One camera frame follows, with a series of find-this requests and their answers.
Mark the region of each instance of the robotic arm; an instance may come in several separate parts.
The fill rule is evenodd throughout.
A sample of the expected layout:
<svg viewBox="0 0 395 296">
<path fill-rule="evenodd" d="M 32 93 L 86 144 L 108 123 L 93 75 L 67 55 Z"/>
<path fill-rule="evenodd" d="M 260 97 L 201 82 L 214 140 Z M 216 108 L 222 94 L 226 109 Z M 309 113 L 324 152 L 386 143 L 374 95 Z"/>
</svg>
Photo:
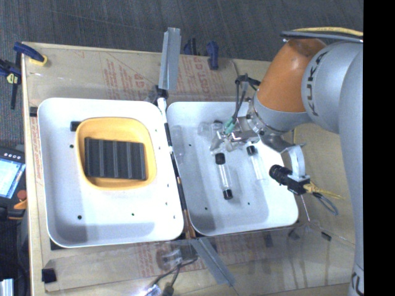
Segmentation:
<svg viewBox="0 0 395 296">
<path fill-rule="evenodd" d="M 349 296 L 364 294 L 362 64 L 361 42 L 327 46 L 316 38 L 291 39 L 269 66 L 247 115 L 238 117 L 230 132 L 225 130 L 218 136 L 228 150 L 229 146 L 261 140 L 278 152 L 291 151 L 293 170 L 288 170 L 287 179 L 300 185 L 309 178 L 300 146 L 287 143 L 281 135 L 308 122 L 339 134 L 355 224 Z M 270 175 L 275 178 L 278 170 L 272 167 Z"/>
</svg>

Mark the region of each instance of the screen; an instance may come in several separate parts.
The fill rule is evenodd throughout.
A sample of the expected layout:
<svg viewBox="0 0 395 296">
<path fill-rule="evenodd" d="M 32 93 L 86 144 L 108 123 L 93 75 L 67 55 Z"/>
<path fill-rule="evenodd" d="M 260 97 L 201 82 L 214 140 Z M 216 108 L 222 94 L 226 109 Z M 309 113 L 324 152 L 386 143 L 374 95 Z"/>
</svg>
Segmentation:
<svg viewBox="0 0 395 296">
<path fill-rule="evenodd" d="M 0 197 L 12 198 L 24 170 L 24 163 L 0 158 Z"/>
</svg>

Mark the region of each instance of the ribbed black pad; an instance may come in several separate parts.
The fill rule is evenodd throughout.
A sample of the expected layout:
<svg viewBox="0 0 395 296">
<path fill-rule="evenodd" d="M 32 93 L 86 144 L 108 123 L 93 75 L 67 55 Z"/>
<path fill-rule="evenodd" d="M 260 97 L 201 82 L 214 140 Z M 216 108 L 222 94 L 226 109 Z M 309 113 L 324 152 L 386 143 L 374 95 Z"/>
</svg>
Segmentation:
<svg viewBox="0 0 395 296">
<path fill-rule="evenodd" d="M 145 180 L 144 144 L 85 138 L 85 175 Z"/>
</svg>

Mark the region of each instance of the white tray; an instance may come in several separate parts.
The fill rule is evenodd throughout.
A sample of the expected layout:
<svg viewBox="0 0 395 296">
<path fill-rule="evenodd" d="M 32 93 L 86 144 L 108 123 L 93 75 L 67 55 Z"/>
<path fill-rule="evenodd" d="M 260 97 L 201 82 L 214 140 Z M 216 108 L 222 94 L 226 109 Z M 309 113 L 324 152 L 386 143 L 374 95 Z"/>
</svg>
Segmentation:
<svg viewBox="0 0 395 296">
<path fill-rule="evenodd" d="M 246 113 L 246 107 L 242 105 L 239 115 Z M 233 198 L 223 198 L 210 142 L 198 135 L 198 126 L 214 120 L 225 123 L 234 110 L 234 102 L 176 102 L 167 110 L 172 140 L 180 132 L 183 136 L 183 143 L 173 148 L 189 216 L 194 228 L 205 236 L 289 226 L 299 214 L 294 195 L 268 176 L 272 165 L 283 165 L 281 155 L 261 142 L 255 147 L 266 178 L 256 181 L 245 148 L 226 153 L 234 186 Z"/>
<path fill-rule="evenodd" d="M 151 184 L 125 191 L 101 191 L 77 169 L 71 121 L 129 117 L 149 131 L 157 162 Z M 167 241 L 183 229 L 177 182 L 159 109 L 139 101 L 46 99 L 38 109 L 47 227 L 61 247 Z"/>
</svg>

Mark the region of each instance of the gray carpet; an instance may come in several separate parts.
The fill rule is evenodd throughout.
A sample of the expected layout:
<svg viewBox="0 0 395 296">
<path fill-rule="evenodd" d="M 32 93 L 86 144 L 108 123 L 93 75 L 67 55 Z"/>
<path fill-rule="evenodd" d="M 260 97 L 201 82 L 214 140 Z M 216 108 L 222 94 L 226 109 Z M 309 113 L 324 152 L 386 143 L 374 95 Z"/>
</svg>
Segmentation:
<svg viewBox="0 0 395 296">
<path fill-rule="evenodd" d="M 210 40 L 221 57 L 272 60 L 282 30 L 333 26 L 363 31 L 364 0 L 0 0 L 0 58 L 15 60 L 16 41 L 162 50 L 163 32 L 181 29 L 182 44 Z M 22 97 L 10 109 L 11 87 L 0 80 L 0 146 L 23 144 Z M 15 231 L 0 252 L 15 247 Z"/>
</svg>

